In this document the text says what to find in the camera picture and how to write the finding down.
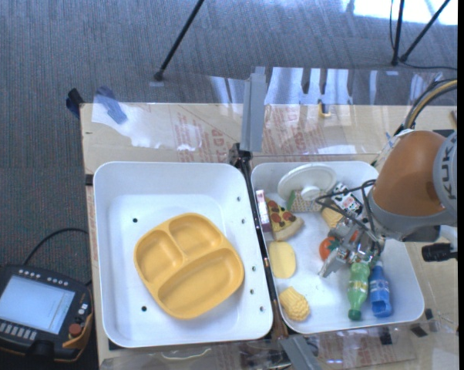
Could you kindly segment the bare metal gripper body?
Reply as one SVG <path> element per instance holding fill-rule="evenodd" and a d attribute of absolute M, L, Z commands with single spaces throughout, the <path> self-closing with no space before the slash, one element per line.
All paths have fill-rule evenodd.
<path fill-rule="evenodd" d="M 345 263 L 375 264 L 383 252 L 385 241 L 364 224 L 341 218 L 333 229 L 338 242 L 336 259 Z"/>

